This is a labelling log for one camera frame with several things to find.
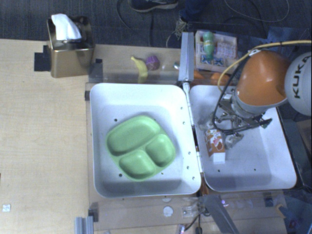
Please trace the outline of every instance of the sneaker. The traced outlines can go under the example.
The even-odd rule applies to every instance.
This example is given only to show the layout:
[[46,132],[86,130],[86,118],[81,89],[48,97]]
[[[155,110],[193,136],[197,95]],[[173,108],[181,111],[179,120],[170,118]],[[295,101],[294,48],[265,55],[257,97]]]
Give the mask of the sneaker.
[[168,2],[167,0],[128,0],[130,7],[137,12],[149,12],[154,9],[174,9],[177,0]]
[[177,47],[179,48],[181,45],[181,37],[183,32],[187,32],[188,30],[188,23],[182,18],[176,22],[175,30],[169,35],[166,41],[166,47]]

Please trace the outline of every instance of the tissue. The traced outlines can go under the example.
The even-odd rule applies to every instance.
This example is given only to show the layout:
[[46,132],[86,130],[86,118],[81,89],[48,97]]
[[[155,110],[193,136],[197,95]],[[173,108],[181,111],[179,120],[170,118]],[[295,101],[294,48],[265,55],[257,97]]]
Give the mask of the tissue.
[[75,23],[65,14],[55,14],[51,16],[55,25],[57,40],[77,40],[81,39],[81,34]]

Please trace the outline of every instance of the wooden table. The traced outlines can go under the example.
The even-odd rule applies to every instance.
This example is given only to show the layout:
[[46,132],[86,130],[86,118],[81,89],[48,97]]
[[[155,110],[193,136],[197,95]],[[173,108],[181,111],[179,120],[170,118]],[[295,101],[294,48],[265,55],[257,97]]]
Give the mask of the wooden table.
[[[1,234],[70,234],[75,218],[88,215],[84,98],[88,77],[55,79],[50,72],[34,72],[34,53],[41,53],[45,44],[0,39],[0,206],[11,206],[9,212],[0,212]],[[117,49],[123,54],[128,49],[129,54],[145,48],[101,45],[95,57],[108,57],[114,63],[120,55]],[[179,59],[179,50],[154,50],[160,58]],[[276,219],[281,218],[269,220],[271,226],[284,230],[283,222]],[[259,220],[250,223],[254,226]],[[246,226],[244,220],[235,224]],[[206,232],[219,233],[211,219],[202,225]],[[176,224],[167,224],[111,230],[111,234],[176,230]],[[186,233],[195,233],[195,226]]]

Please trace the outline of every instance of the green plate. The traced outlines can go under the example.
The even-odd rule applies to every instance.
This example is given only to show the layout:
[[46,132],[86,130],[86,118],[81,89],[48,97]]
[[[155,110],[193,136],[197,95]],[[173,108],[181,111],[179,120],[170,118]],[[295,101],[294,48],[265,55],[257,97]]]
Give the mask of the green plate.
[[137,116],[113,128],[106,148],[123,174],[144,181],[169,166],[176,149],[166,132],[152,118]]

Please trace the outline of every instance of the green bottle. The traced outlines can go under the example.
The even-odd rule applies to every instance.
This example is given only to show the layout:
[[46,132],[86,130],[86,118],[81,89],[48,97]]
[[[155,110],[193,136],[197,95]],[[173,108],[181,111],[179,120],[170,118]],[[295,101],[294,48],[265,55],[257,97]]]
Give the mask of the green bottle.
[[212,32],[207,31],[203,34],[203,41],[204,41],[204,51],[206,53],[206,59],[212,60],[214,58],[214,35]]

